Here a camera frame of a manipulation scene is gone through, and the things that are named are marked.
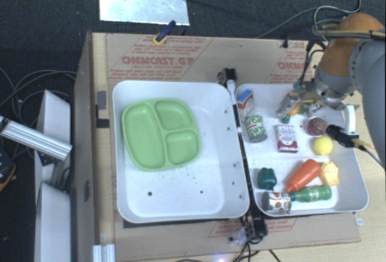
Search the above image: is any orange carrot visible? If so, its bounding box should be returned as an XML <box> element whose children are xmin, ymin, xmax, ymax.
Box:
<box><xmin>282</xmin><ymin>103</ymin><xmax>302</xmax><ymax>123</ymax></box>

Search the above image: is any red and white can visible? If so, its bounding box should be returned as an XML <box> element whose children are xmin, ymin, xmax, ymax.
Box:
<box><xmin>261</xmin><ymin>191</ymin><xmax>293</xmax><ymax>214</ymax></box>

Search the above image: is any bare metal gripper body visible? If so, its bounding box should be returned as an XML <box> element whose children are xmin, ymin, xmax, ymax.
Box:
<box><xmin>297</xmin><ymin>81</ymin><xmax>360</xmax><ymax>111</ymax></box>

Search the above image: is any black cylinder on white bracket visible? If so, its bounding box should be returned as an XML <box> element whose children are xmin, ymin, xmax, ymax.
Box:
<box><xmin>325</xmin><ymin>104</ymin><xmax>361</xmax><ymax>149</ymax></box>

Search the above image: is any red and white packet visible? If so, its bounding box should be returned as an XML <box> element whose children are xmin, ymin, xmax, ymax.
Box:
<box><xmin>275</xmin><ymin>124</ymin><xmax>300</xmax><ymax>153</ymax></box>

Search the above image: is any green divided plate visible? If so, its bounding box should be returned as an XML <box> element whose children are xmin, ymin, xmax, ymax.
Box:
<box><xmin>121</xmin><ymin>98</ymin><xmax>202</xmax><ymax>172</ymax></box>

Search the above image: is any dark green pepper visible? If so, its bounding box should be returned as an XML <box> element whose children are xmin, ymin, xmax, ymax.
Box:
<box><xmin>257</xmin><ymin>167</ymin><xmax>277</xmax><ymax>191</ymax></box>

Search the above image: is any yellow ridged toy food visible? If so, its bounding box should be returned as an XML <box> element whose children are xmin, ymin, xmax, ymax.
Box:
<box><xmin>319</xmin><ymin>161</ymin><xmax>341</xmax><ymax>187</ymax></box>

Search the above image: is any thin black and white rod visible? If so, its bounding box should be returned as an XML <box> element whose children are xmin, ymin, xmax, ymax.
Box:
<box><xmin>226</xmin><ymin>79</ymin><xmax>264</xmax><ymax>225</ymax></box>

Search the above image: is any green and white can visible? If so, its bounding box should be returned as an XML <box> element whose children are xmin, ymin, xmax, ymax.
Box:
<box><xmin>244</xmin><ymin>115</ymin><xmax>268</xmax><ymax>144</ymax></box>

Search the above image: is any yellow ball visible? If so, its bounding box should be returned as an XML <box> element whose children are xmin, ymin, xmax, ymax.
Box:
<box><xmin>314</xmin><ymin>136</ymin><xmax>334</xmax><ymax>156</ymax></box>

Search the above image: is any orange bottle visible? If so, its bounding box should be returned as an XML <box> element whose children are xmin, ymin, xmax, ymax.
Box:
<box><xmin>285</xmin><ymin>159</ymin><xmax>323</xmax><ymax>193</ymax></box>

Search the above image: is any green bottle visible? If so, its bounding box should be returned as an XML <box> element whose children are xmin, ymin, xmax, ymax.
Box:
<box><xmin>289</xmin><ymin>184</ymin><xmax>333</xmax><ymax>203</ymax></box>

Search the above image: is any black block with thin wires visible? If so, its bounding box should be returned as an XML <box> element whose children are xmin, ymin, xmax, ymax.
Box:
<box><xmin>249</xmin><ymin>208</ymin><xmax>269</xmax><ymax>239</ymax></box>
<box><xmin>217</xmin><ymin>67</ymin><xmax>239</xmax><ymax>85</ymax></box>

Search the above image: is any white plastic tray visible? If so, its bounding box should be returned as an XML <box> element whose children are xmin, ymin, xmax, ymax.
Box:
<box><xmin>235</xmin><ymin>82</ymin><xmax>370</xmax><ymax>219</ymax></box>
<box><xmin>112</xmin><ymin>79</ymin><xmax>251</xmax><ymax>225</ymax></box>

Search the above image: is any brown and purple ball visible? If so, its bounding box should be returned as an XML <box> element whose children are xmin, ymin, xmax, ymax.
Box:
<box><xmin>307</xmin><ymin>117</ymin><xmax>327</xmax><ymax>137</ymax></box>

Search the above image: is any blue white red carton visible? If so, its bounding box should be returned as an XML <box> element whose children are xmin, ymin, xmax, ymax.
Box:
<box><xmin>236</xmin><ymin>88</ymin><xmax>255</xmax><ymax>118</ymax></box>

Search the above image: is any brown cardboard board red print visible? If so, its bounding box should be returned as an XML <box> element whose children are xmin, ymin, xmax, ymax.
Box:
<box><xmin>105</xmin><ymin>33</ymin><xmax>362</xmax><ymax>262</ymax></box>

